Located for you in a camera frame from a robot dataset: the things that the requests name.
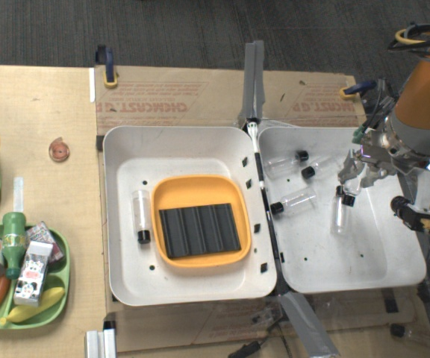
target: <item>cardboard sheet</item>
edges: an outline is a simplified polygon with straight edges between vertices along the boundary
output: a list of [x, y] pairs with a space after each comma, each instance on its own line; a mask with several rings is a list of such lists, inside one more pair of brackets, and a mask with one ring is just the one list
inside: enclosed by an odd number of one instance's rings
[[[96, 67], [97, 134], [120, 125], [231, 126], [243, 101], [243, 70], [117, 66], [118, 85], [103, 84]], [[313, 72], [264, 72], [263, 117], [310, 127], [357, 127], [364, 120], [359, 97], [341, 99], [352, 76]]]

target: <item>empty vial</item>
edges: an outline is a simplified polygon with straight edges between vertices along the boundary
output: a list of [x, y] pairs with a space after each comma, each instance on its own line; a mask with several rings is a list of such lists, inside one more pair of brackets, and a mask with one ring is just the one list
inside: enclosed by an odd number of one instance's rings
[[414, 342], [430, 348], [430, 330], [419, 325], [391, 324], [391, 336], [404, 342]]
[[337, 174], [340, 168], [341, 165], [333, 157], [321, 157], [302, 170], [302, 177], [306, 180], [313, 177], [324, 178], [330, 173]]
[[349, 179], [344, 182], [343, 185], [344, 192], [350, 195], [359, 195], [361, 193], [361, 177], [357, 176], [356, 178]]
[[271, 204], [269, 208], [273, 215], [277, 215], [279, 213], [293, 214], [302, 210], [314, 208], [316, 197], [317, 194], [315, 191], [312, 188], [307, 187], [283, 196], [280, 201]]
[[134, 231], [140, 244], [150, 242], [152, 229], [152, 215], [150, 211], [150, 195], [148, 191], [139, 189], [132, 193], [132, 216]]
[[279, 155], [268, 159], [265, 163], [264, 171], [271, 179], [292, 174], [299, 167], [301, 162], [309, 159], [309, 155], [305, 150], [295, 151], [293, 153]]
[[343, 191], [343, 186], [336, 187], [331, 205], [331, 232], [336, 235], [344, 235], [349, 232], [352, 206], [355, 197]]

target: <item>test tube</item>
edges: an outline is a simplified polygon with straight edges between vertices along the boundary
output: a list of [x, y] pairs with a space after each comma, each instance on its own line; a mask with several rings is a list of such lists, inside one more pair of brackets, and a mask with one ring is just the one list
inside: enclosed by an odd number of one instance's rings
[[336, 235], [345, 235], [351, 227], [351, 212], [355, 204], [355, 196], [346, 194], [343, 186], [336, 187], [332, 200], [331, 232]]
[[271, 204], [269, 208], [273, 215], [279, 213], [294, 214], [313, 208], [316, 203], [316, 197], [315, 191], [311, 187], [306, 187], [283, 196], [280, 201]]
[[140, 244], [150, 242], [150, 230], [152, 229], [152, 215], [150, 211], [150, 194], [139, 189], [132, 193], [132, 216], [134, 231]]
[[315, 159], [308, 167], [302, 170], [302, 177], [309, 180], [324, 178], [330, 172], [336, 172], [341, 168], [340, 164], [333, 157], [321, 157]]
[[430, 348], [430, 330], [415, 324], [391, 324], [390, 333], [394, 339], [414, 342]]
[[271, 179], [285, 176], [296, 171], [301, 162], [308, 160], [309, 155], [304, 150], [278, 155], [265, 162], [264, 172]]

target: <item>yellow plate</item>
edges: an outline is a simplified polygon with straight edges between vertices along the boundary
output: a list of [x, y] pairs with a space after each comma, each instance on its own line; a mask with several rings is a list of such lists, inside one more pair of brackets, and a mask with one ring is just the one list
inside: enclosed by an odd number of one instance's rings
[[[245, 201], [238, 186], [220, 175], [184, 175], [167, 178], [152, 192], [152, 224], [157, 248], [165, 261], [179, 268], [206, 268], [235, 263], [243, 259], [252, 241]], [[214, 204], [231, 204], [240, 250], [170, 259], [166, 253], [159, 210]]]

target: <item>wooden table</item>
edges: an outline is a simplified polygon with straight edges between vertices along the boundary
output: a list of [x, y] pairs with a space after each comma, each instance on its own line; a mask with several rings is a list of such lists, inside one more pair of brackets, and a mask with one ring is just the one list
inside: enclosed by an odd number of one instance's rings
[[[0, 330], [0, 357], [83, 357], [84, 335], [101, 330], [106, 312], [96, 108], [90, 102], [88, 69], [0, 66], [0, 221], [13, 209], [13, 179], [23, 177], [28, 222], [45, 221], [71, 248], [66, 309], [51, 324]], [[49, 158], [49, 144], [63, 137], [70, 157]], [[419, 299], [418, 322], [427, 324]], [[330, 333], [343, 357], [430, 357], [430, 350], [394, 342], [386, 325]], [[287, 343], [306, 357], [296, 336]], [[121, 357], [226, 357], [241, 342], [139, 351]], [[280, 338], [269, 339], [258, 357], [285, 357]]]

